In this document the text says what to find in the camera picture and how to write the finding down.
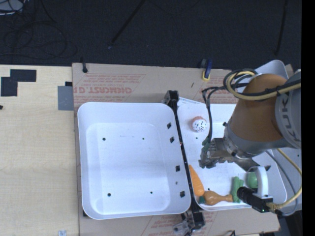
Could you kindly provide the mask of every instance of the blue and yellow clamp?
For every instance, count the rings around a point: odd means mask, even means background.
[[[203,73],[202,73],[202,80],[208,81],[208,80],[210,80],[210,71],[211,71],[211,68],[212,68],[212,60],[211,59],[207,59],[207,60],[203,60],[203,61],[205,62],[203,67],[206,70],[204,70]]]

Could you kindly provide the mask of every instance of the blue clamp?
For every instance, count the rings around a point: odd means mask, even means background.
[[[210,71],[211,71],[211,68],[212,68],[212,60],[211,60],[211,59],[208,59],[208,60],[207,60],[207,67],[206,67],[206,70],[203,71],[203,73],[202,73],[202,80],[204,80],[204,81],[210,80]]]

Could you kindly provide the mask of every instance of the black pole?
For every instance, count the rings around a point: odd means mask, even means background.
[[[282,22],[281,22],[280,34],[279,34],[278,45],[277,45],[277,49],[275,51],[275,55],[278,55],[279,50],[280,50],[280,46],[281,46],[282,35],[283,35],[283,32],[284,32],[285,17],[286,17],[286,12],[287,12],[287,8],[288,8],[288,2],[289,2],[289,0],[285,0],[284,1]]]
[[[114,42],[117,40],[117,38],[120,36],[120,34],[123,33],[124,29],[127,27],[127,25],[130,23],[130,21],[133,19],[133,17],[137,14],[141,6],[144,4],[146,0],[141,0],[136,9],[133,11],[133,13],[128,17],[128,19],[125,21],[123,26],[120,28],[120,30],[117,32],[117,34],[113,37],[112,41],[108,44],[108,49],[111,49],[114,45]]]

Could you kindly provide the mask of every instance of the dark background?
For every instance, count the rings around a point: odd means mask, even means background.
[[[301,68],[302,0],[288,0],[278,55],[285,0],[146,0],[109,50],[140,1],[25,0],[0,16],[0,63]]]

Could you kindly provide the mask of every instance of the toy carrot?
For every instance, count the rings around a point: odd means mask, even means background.
[[[189,172],[190,172],[190,177],[191,177],[191,182],[192,182],[193,193],[198,197],[203,196],[203,194],[205,193],[203,184],[197,172],[194,170],[194,168],[190,164],[189,164]]]

